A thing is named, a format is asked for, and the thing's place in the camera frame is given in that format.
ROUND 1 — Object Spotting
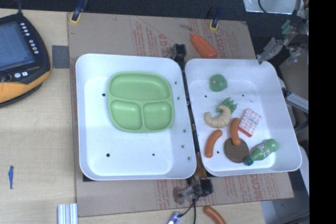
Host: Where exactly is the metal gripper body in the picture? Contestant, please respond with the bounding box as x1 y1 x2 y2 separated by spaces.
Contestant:
285 9 310 46

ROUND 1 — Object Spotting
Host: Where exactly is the brown cardboard board red print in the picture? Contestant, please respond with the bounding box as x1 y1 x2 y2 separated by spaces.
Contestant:
67 12 295 218

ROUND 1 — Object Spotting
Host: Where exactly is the orange bottle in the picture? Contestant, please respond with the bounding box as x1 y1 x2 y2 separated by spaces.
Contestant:
189 33 219 59

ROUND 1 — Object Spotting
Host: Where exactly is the cream toy croissant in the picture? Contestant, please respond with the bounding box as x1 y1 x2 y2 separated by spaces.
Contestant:
203 104 232 129

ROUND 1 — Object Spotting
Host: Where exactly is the orange toy sausage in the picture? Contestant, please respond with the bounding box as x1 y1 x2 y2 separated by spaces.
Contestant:
230 117 242 146
203 205 227 224
204 129 223 158

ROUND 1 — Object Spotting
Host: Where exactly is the brown round biscuit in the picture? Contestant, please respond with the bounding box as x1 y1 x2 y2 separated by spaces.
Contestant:
223 137 250 164

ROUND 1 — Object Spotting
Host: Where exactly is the green rounded toy vegetable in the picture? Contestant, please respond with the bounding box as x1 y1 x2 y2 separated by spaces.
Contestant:
209 73 228 92

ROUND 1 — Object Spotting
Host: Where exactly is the green plastic bottle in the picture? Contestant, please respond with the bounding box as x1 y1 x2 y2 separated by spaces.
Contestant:
243 138 279 166

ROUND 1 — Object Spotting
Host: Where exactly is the thin black rod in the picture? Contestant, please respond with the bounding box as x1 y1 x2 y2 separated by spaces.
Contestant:
180 59 203 179

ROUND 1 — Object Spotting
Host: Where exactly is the white plastic tray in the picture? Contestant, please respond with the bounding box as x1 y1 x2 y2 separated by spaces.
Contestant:
184 58 303 177
75 53 197 182

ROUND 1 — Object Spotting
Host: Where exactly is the green divided plate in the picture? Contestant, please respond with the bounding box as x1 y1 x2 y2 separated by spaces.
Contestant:
107 71 175 133

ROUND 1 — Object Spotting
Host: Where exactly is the green toy lettuce leaf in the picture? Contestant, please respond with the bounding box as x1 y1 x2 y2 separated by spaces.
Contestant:
215 97 238 114

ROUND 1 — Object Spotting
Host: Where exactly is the orange and white carton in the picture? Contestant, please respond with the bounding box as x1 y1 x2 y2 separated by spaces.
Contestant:
237 108 262 138

